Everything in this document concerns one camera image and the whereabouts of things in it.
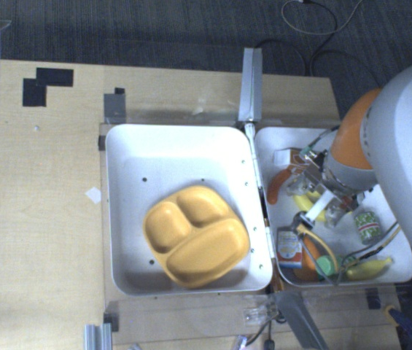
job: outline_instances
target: wooden table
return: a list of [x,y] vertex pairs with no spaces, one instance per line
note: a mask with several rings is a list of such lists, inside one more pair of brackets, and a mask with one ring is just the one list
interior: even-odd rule
[[[23,107],[23,78],[35,78],[37,67],[73,69],[73,87],[47,87],[47,107]],[[102,321],[101,204],[86,192],[101,188],[104,94],[125,88],[128,118],[159,110],[180,117],[233,115],[240,86],[241,75],[232,73],[0,61],[0,349],[81,349],[85,324]],[[327,79],[265,75],[263,105],[263,117],[282,125],[338,122]],[[331,310],[335,318],[337,309]],[[359,325],[344,327],[342,320],[322,328],[331,348],[400,348],[379,311],[350,310],[343,314],[361,313]],[[274,335],[278,349],[297,348],[284,327]],[[155,329],[145,330],[156,339]],[[230,349],[232,343],[225,336],[140,345],[200,350]]]

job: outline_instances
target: green can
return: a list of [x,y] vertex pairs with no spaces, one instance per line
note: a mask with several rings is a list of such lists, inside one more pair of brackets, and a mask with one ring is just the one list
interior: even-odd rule
[[371,245],[382,237],[381,228],[373,211],[366,211],[358,214],[354,218],[361,242],[364,245]]

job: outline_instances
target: black cable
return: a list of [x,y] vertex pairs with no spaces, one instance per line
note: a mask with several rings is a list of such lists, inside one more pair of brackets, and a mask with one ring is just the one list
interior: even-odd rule
[[267,321],[262,325],[262,327],[257,331],[257,333],[252,336],[247,342],[246,342],[246,347],[249,345],[252,345],[258,338],[259,336],[264,332],[264,329],[269,325],[269,323],[272,322],[272,319]]
[[358,62],[359,65],[361,65],[368,73],[369,75],[373,78],[374,82],[376,83],[376,85],[378,87],[380,87],[380,83],[377,80],[376,76],[374,75],[374,73],[369,69],[369,67],[367,67],[358,57],[355,57],[354,55],[351,55],[350,53],[344,52],[342,50],[322,50],[320,52],[317,53],[317,55],[314,56],[313,59],[313,63],[309,66],[309,74],[314,77],[314,61],[316,58],[320,57],[321,55],[324,54],[337,54],[337,55],[344,55],[346,57],[351,58],[352,60],[355,60],[356,62]]
[[266,327],[269,327],[269,340],[271,340],[271,330],[272,330],[271,323],[273,320],[275,320],[279,324],[285,324],[287,322],[287,320],[285,319],[285,316],[283,316],[281,312],[279,311],[277,315],[272,316],[270,319],[264,322],[264,324],[257,331],[257,333],[246,341],[246,346],[253,344],[259,338],[259,336],[264,332]]
[[[334,12],[332,10],[330,10],[328,7],[326,7],[323,4],[320,4],[318,2],[315,1],[309,1],[309,3],[305,3],[305,4],[315,4],[318,7],[321,7],[323,9],[325,9],[327,12],[329,12],[330,16],[332,17],[333,21],[334,21],[334,29],[333,31],[336,31],[338,29],[338,22],[337,22],[337,17],[335,16]],[[311,57],[309,58],[309,65],[308,65],[308,72],[309,72],[309,76],[313,77],[314,76],[314,61],[316,60],[316,58],[319,56],[320,52],[322,51],[322,48],[326,46],[326,44],[334,37],[335,32],[332,32],[317,48],[316,50],[313,52],[313,54],[311,55]]]
[[281,39],[269,38],[269,39],[261,40],[259,43],[257,43],[254,46],[254,48],[262,48],[264,45],[269,44],[269,43],[279,43],[279,44],[284,45],[285,47],[293,49],[296,52],[296,54],[298,55],[298,57],[301,61],[301,64],[303,66],[303,71],[301,72],[301,75],[302,76],[307,75],[308,69],[307,69],[307,66],[306,66],[306,60],[303,57],[303,55],[301,54],[301,52],[298,50],[298,48],[296,48],[296,46],[294,46],[292,43],[286,42],[285,40],[281,40]]
[[334,132],[334,131],[337,131],[339,127],[340,127],[339,125],[336,125],[336,126],[334,126],[334,127],[332,127],[332,128],[329,128],[329,129],[323,131],[323,132],[320,133],[319,136],[317,136],[311,143],[309,143],[309,144],[307,145],[307,147],[313,148],[314,145],[316,145],[319,141],[321,141],[321,140],[322,140],[325,136],[327,136],[329,133]]
[[268,333],[268,339],[272,341],[272,320],[269,321],[269,333]]
[[327,54],[343,55],[345,57],[348,57],[358,62],[358,64],[361,65],[363,69],[366,70],[369,73],[369,75],[373,78],[376,85],[380,87],[380,83],[377,80],[374,73],[358,57],[355,57],[354,55],[351,55],[350,53],[344,52],[342,50],[322,50],[329,43],[329,41],[335,36],[335,33],[338,32],[338,22],[337,22],[337,17],[335,16],[334,12],[330,10],[328,7],[326,7],[325,5],[318,3],[317,1],[300,0],[300,2],[302,4],[313,4],[313,5],[317,5],[318,7],[321,7],[322,9],[326,10],[330,14],[330,17],[333,19],[333,22],[334,22],[334,29],[332,31],[328,31],[327,33],[328,37],[315,49],[315,51],[309,58],[309,63],[306,67],[305,75],[309,75],[311,77],[315,76],[314,75],[314,63],[316,62],[316,59],[319,58],[321,55],[327,55]]

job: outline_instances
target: gray carpet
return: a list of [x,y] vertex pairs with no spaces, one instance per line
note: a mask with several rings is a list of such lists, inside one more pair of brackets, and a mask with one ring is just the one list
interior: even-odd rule
[[[267,38],[289,42],[306,61],[325,36],[299,34],[280,16],[286,0],[0,0],[12,21],[4,57],[78,63],[240,71],[242,48]],[[314,0],[342,24],[358,0]],[[327,31],[333,21],[315,5],[293,4],[298,27]],[[355,56],[321,55],[315,75],[330,77],[342,115],[365,91],[412,64],[412,0],[366,0],[327,45]],[[263,48],[265,72],[301,74],[284,44]],[[361,61],[373,73],[363,66]]]

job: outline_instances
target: yellow plastic tray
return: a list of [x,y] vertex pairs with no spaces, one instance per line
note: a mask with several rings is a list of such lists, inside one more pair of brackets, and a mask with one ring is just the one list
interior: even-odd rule
[[188,187],[157,203],[144,218],[143,232],[167,275],[189,289],[224,276],[249,251],[241,220],[204,186]]

